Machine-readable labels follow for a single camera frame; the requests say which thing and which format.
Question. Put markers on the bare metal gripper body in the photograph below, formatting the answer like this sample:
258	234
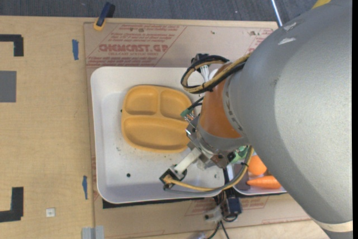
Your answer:
207	152

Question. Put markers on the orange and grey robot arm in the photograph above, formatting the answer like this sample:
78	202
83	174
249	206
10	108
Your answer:
296	109

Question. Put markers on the orange ball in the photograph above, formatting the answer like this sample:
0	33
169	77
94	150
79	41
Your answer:
256	165

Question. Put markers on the orange divided plate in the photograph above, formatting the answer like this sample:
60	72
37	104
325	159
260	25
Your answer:
151	126

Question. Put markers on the white plastic tray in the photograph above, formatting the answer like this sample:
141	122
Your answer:
260	191
145	173

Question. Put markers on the orange carrot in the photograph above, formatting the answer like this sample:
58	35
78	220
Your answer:
265	182

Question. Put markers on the brown cardboard board red print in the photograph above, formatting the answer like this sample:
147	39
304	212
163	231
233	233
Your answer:
134	47

